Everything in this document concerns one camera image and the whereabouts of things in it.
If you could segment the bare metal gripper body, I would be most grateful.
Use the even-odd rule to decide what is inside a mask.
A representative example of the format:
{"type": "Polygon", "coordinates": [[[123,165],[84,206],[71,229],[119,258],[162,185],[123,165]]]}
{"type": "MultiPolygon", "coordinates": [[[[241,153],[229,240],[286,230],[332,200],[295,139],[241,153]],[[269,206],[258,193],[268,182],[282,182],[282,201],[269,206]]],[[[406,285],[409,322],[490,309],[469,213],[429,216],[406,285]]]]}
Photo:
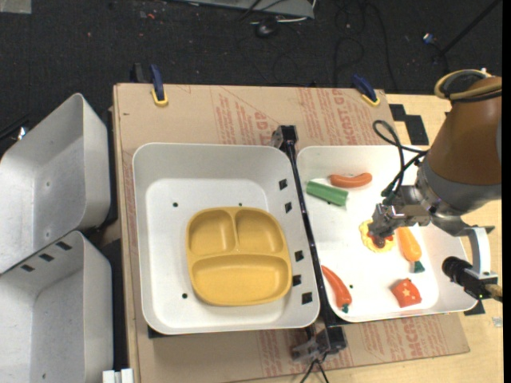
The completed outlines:
{"type": "Polygon", "coordinates": [[[382,230],[432,224],[449,235],[464,236],[468,235],[468,225],[461,218],[464,214],[429,188],[407,185],[376,204],[372,221],[382,222],[382,230]]]}

